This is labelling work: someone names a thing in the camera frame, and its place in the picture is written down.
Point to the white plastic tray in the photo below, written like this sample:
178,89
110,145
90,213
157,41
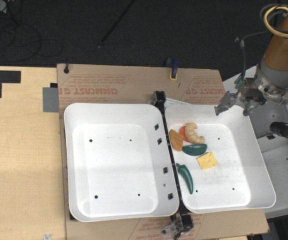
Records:
224,179
114,164

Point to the green toy chili pepper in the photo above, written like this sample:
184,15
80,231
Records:
187,177

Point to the white paper label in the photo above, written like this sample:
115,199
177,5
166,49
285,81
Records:
177,102

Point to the black cylinder on white bracket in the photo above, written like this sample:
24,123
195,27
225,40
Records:
280,129

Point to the beige toy croissant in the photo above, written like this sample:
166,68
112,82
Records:
193,134

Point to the brown cardboard board, red print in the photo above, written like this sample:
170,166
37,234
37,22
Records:
134,86

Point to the thin black rod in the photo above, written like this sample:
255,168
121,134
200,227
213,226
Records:
172,156

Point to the yellow toy cheese slice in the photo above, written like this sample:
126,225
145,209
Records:
207,160

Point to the dark green toy avocado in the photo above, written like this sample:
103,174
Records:
195,149

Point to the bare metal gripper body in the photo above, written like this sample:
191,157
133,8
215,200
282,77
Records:
254,94

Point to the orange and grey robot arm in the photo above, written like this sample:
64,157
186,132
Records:
277,49

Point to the brown toy biscuit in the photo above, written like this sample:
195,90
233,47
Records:
176,140

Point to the orange toy carrot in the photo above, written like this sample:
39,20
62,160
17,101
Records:
182,133

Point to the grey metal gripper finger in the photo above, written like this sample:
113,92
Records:
250,109
226,102

